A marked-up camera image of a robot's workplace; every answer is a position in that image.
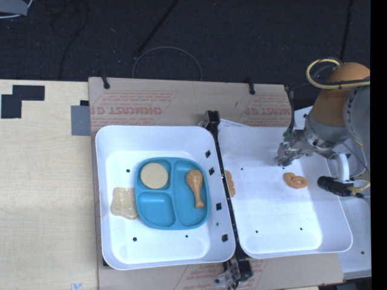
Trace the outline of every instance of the brown donut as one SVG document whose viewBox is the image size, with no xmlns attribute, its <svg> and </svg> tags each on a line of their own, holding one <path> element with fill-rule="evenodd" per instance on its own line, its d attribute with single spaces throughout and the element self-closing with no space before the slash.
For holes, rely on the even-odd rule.
<svg viewBox="0 0 387 290">
<path fill-rule="evenodd" d="M 284 174 L 285 182 L 292 188 L 304 188 L 308 185 L 308 181 L 303 176 L 296 176 L 293 173 L 285 173 Z"/>
</svg>

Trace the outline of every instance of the round beige disc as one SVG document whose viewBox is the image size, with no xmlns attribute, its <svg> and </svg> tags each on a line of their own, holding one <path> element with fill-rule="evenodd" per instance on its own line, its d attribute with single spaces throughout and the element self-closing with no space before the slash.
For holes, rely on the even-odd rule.
<svg viewBox="0 0 387 290">
<path fill-rule="evenodd" d="M 140 173 L 141 182 L 150 189 L 160 189 L 168 182 L 168 172 L 159 163 L 148 163 Z"/>
</svg>

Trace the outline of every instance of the blue plate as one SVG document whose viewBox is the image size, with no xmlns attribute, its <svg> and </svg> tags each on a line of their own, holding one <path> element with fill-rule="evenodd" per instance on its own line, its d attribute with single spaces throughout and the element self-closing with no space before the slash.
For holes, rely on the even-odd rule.
<svg viewBox="0 0 387 290">
<path fill-rule="evenodd" d="M 142 168 L 159 163 L 168 172 L 168 181 L 160 189 L 146 187 L 140 179 Z M 200 198 L 203 208 L 195 208 L 194 193 L 186 183 L 186 174 L 199 170 L 203 174 Z M 206 174 L 199 164 L 184 158 L 151 158 L 144 160 L 135 174 L 135 201 L 140 219 L 152 228 L 193 229 L 204 224 L 209 216 L 210 195 Z"/>
</svg>

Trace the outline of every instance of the dark background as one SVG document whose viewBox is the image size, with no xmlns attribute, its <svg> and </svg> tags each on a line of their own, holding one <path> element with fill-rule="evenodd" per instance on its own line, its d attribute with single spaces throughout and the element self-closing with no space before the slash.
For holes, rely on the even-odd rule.
<svg viewBox="0 0 387 290">
<path fill-rule="evenodd" d="M 0 79 L 292 86 L 321 58 L 370 68 L 371 0 L 179 0 L 151 34 L 174 1 L 34 0 L 27 16 L 0 13 Z M 295 108 L 318 92 L 295 89 Z"/>
</svg>

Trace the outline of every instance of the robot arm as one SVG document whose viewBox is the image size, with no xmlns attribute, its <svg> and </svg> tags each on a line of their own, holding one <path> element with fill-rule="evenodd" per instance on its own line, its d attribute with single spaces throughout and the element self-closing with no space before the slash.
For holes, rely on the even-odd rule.
<svg viewBox="0 0 387 290">
<path fill-rule="evenodd" d="M 312 67 L 321 62 L 336 64 L 326 82 L 319 82 L 310 76 Z M 365 167 L 370 172 L 369 78 L 370 70 L 359 63 L 341 63 L 336 59 L 313 62 L 307 68 L 307 79 L 321 88 L 321 91 L 306 118 L 304 128 L 288 130 L 291 132 L 290 138 L 280 143 L 277 165 L 288 166 L 293 160 L 312 156 L 313 153 L 342 163 L 342 156 L 334 148 L 352 138 L 363 147 Z"/>
</svg>

